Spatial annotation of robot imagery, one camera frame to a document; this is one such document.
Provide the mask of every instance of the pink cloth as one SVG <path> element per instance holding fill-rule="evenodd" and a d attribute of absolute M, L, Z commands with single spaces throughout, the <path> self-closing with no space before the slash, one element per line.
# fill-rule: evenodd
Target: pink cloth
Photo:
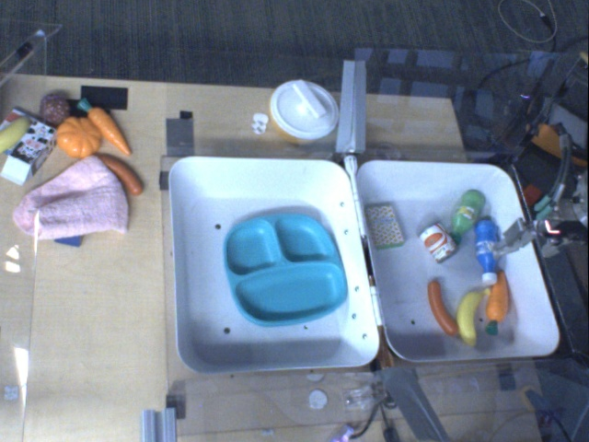
<path fill-rule="evenodd" d="M 97 157 L 78 160 L 23 197 L 14 211 L 17 226 L 39 239 L 71 238 L 113 229 L 127 231 L 129 205 L 121 183 Z"/>

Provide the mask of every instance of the blue plate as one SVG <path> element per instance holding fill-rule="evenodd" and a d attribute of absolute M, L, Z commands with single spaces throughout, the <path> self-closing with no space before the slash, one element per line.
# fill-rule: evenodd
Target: blue plate
<path fill-rule="evenodd" d="M 340 254 L 307 215 L 266 215 L 233 227 L 225 270 L 239 311 L 261 326 L 321 318 L 348 295 Z"/>

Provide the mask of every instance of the lid handle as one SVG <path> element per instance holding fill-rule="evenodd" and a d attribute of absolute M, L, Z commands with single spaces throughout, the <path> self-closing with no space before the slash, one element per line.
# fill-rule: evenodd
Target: lid handle
<path fill-rule="evenodd" d="M 294 82 L 293 89 L 303 102 L 303 105 L 305 105 L 305 108 L 309 110 L 315 118 L 325 116 L 327 111 L 323 108 L 323 105 L 321 105 L 321 102 L 315 96 L 313 90 L 309 88 L 309 85 L 305 80 L 297 80 Z"/>

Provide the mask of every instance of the tin can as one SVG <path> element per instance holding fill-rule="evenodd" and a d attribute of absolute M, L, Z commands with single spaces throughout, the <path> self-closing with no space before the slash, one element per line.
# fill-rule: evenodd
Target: tin can
<path fill-rule="evenodd" d="M 420 239 L 438 263 L 456 252 L 456 243 L 440 223 L 425 228 L 420 234 Z"/>

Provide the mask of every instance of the box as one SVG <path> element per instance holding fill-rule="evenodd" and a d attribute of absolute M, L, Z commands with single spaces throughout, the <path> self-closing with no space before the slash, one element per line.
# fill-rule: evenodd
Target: box
<path fill-rule="evenodd" d="M 362 202 L 394 204 L 405 236 L 403 245 L 389 249 L 369 241 L 379 306 L 352 186 L 340 166 L 325 160 L 183 158 L 169 174 L 180 358 L 192 370 L 208 373 L 363 366 L 378 350 L 381 315 L 387 344 L 413 362 L 552 353 L 559 330 L 531 246 L 500 262 L 513 294 L 500 335 L 484 336 L 484 323 L 477 320 L 479 343 L 468 347 L 443 334 L 435 322 L 427 299 L 429 280 L 436 278 L 449 290 L 447 306 L 456 313 L 457 301 L 479 284 L 481 270 L 470 235 L 455 257 L 438 264 L 420 242 L 419 224 L 432 215 L 449 218 L 469 188 L 488 196 L 485 213 L 501 230 L 522 216 L 511 179 L 492 166 L 369 161 L 360 167 Z M 277 213 L 309 215 L 327 229 L 339 249 L 348 293 L 341 306 L 320 319 L 262 327 L 246 320 L 233 302 L 223 247 L 235 225 Z"/>
<path fill-rule="evenodd" d="M 31 125 L 18 144 L 6 151 L 6 163 L 0 172 L 2 177 L 17 185 L 24 184 L 35 175 L 55 146 L 55 128 L 19 109 L 13 109 L 6 116 L 0 124 L 0 131 L 21 116 L 28 117 Z"/>

